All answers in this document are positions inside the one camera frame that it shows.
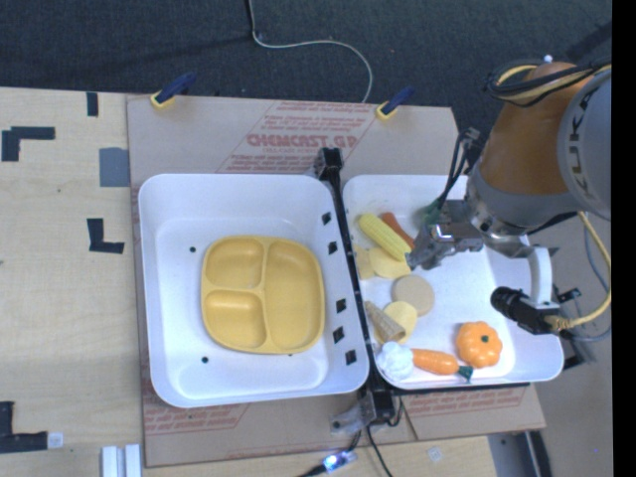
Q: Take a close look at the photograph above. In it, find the black block with thin wires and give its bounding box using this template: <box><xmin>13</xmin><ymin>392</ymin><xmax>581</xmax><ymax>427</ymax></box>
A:
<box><xmin>358</xmin><ymin>387</ymin><xmax>399</xmax><ymax>424</ymax></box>
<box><xmin>314</xmin><ymin>147</ymin><xmax>345</xmax><ymax>183</ymax></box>

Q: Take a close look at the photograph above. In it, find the small orange carrot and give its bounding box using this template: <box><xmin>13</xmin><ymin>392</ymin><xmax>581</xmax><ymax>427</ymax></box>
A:
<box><xmin>381</xmin><ymin>211</ymin><xmax>416</xmax><ymax>248</ymax></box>

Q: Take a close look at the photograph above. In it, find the white cauliflower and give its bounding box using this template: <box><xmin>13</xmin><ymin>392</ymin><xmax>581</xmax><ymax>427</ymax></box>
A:
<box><xmin>375</xmin><ymin>340</ymin><xmax>415</xmax><ymax>383</ymax></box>

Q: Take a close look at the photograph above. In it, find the yellow round chip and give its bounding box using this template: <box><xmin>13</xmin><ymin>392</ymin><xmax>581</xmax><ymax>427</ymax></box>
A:
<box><xmin>353</xmin><ymin>243</ymin><xmax>377</xmax><ymax>281</ymax></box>
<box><xmin>368</xmin><ymin>245</ymin><xmax>412</xmax><ymax>280</ymax></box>
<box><xmin>373</xmin><ymin>300</ymin><xmax>419</xmax><ymax>346</ymax></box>

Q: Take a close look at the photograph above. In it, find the thin black rod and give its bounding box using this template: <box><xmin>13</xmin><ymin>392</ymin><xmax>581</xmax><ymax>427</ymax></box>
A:
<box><xmin>327</xmin><ymin>176</ymin><xmax>387</xmax><ymax>398</ymax></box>

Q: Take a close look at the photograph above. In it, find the tan ice cream cone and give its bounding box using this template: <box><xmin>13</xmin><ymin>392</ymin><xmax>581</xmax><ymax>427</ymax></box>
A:
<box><xmin>364</xmin><ymin>300</ymin><xmax>408</xmax><ymax>344</ymax></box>

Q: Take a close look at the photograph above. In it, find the yellow corn cob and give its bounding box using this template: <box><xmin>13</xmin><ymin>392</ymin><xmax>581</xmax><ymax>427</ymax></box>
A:
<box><xmin>357</xmin><ymin>212</ymin><xmax>413</xmax><ymax>262</ymax></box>

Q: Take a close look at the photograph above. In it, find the black cylinder on white bracket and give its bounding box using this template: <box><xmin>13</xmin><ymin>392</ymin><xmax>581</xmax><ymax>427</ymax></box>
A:
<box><xmin>490</xmin><ymin>245</ymin><xmax>561</xmax><ymax>336</ymax></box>

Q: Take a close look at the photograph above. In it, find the white plastic tray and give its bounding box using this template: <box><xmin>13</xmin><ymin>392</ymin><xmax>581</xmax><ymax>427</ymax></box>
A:
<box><xmin>342</xmin><ymin>173</ymin><xmax>565</xmax><ymax>392</ymax></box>
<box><xmin>137</xmin><ymin>172</ymin><xmax>372</xmax><ymax>409</ymax></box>

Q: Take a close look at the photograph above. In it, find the orange carrot with green top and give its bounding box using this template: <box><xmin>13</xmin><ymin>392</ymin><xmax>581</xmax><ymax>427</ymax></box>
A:
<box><xmin>410</xmin><ymin>347</ymin><xmax>475</xmax><ymax>383</ymax></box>

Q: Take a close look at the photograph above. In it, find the yellow divided plate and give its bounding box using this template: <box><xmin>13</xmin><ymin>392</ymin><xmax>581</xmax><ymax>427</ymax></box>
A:
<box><xmin>200</xmin><ymin>235</ymin><xmax>327</xmax><ymax>356</ymax></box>

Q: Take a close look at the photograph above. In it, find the beige round biscuit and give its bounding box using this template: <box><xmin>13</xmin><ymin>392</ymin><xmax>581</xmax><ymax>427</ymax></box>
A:
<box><xmin>391</xmin><ymin>274</ymin><xmax>436</xmax><ymax>317</ymax></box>

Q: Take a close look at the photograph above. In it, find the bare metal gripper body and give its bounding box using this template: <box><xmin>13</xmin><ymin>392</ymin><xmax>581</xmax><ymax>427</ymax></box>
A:
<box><xmin>422</xmin><ymin>200</ymin><xmax>532</xmax><ymax>259</ymax></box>

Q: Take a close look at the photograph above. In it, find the brown cardboard board red print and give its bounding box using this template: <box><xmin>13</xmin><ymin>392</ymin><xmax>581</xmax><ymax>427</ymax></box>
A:
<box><xmin>126</xmin><ymin>94</ymin><xmax>547</xmax><ymax>468</ymax></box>

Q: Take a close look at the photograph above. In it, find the orange pumpkin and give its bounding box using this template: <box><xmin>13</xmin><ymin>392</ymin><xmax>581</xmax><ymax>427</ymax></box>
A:
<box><xmin>455</xmin><ymin>320</ymin><xmax>504</xmax><ymax>370</ymax></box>

